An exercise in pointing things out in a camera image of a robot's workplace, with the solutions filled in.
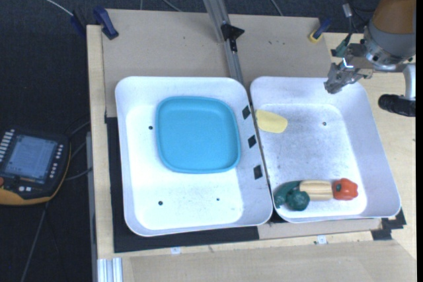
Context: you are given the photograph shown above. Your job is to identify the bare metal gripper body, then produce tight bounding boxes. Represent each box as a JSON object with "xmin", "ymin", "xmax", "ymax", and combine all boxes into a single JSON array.
[{"xmin": 342, "ymin": 42, "xmax": 415, "ymax": 79}]

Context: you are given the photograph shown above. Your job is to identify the yellow flat slice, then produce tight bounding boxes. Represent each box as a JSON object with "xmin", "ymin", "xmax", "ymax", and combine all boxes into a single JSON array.
[{"xmin": 255, "ymin": 108, "xmax": 289, "ymax": 134}]

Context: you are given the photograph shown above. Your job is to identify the white plastic tray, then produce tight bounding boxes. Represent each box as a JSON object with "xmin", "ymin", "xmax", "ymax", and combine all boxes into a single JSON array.
[
  {"xmin": 249, "ymin": 75, "xmax": 403, "ymax": 224},
  {"xmin": 114, "ymin": 75, "xmax": 274, "ymax": 238}
]

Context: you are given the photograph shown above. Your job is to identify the red bell pepper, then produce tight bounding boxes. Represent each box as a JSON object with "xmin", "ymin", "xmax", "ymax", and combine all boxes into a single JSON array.
[{"xmin": 331, "ymin": 178, "xmax": 360, "ymax": 201}]

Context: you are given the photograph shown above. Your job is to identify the beige bread roll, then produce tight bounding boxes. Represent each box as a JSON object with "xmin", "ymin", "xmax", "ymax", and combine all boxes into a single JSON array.
[{"xmin": 299, "ymin": 179, "xmax": 334, "ymax": 202}]

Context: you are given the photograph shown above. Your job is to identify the dark green curved vegetable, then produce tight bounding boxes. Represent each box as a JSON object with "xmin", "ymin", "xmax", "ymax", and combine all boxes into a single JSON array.
[{"xmin": 273, "ymin": 180, "xmax": 302, "ymax": 209}]

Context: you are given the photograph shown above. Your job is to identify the green broccoli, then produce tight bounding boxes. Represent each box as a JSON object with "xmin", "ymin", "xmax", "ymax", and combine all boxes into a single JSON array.
[{"xmin": 285, "ymin": 190, "xmax": 311, "ymax": 212}]

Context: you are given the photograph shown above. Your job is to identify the blue plate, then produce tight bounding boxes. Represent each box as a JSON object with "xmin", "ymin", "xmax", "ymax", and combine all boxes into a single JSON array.
[{"xmin": 155, "ymin": 95, "xmax": 242, "ymax": 175}]

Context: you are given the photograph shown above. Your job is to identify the brown cardboard board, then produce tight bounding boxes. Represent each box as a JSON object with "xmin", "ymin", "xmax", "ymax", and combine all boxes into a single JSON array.
[{"xmin": 100, "ymin": 8, "xmax": 384, "ymax": 240}]

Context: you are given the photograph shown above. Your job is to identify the black cylinder on white bracket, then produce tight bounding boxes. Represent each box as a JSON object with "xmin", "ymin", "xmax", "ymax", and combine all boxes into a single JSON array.
[{"xmin": 377, "ymin": 63, "xmax": 417, "ymax": 118}]

